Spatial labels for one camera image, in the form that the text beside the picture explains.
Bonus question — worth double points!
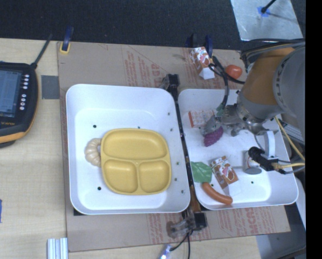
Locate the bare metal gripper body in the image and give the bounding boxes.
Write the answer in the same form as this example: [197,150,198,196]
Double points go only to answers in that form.
[219,104,270,137]

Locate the orange and white packet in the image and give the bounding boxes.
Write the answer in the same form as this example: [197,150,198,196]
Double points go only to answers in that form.
[188,109,216,128]

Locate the purple grapes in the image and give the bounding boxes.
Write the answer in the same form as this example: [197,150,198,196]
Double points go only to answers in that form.
[203,125,224,148]

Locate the thin black and white rod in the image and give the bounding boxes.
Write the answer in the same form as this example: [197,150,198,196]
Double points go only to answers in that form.
[173,89,198,213]

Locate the small white can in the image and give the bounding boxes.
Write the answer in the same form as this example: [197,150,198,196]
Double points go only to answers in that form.
[243,149,262,175]

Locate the orange and white carton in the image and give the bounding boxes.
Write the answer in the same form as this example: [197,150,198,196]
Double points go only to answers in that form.
[189,46,215,80]
[209,155,243,197]

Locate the orange rounded toy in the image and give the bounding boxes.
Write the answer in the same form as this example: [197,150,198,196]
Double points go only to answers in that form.
[225,64,243,80]

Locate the green leaf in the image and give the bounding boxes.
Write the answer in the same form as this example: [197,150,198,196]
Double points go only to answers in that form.
[190,161,214,184]

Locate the white plastic tray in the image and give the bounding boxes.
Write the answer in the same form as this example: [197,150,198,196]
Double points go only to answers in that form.
[65,84,191,216]
[177,88,299,211]

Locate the orange sausage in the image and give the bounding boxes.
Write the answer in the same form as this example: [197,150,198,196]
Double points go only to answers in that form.
[201,182,234,206]

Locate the yellow divided plate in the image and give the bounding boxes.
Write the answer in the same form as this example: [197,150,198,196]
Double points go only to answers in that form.
[100,128,173,196]

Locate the brown cardboard board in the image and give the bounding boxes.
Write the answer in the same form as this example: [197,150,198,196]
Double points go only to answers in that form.
[57,41,291,253]

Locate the beige doughnut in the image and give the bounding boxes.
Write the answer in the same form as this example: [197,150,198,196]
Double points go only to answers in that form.
[84,138,103,168]

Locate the black cylinder on white bracket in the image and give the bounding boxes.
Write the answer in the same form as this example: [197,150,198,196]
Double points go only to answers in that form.
[248,129,280,172]

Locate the black block with thin wires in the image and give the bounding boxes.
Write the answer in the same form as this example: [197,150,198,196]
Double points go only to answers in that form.
[166,210,208,238]
[160,73,181,92]

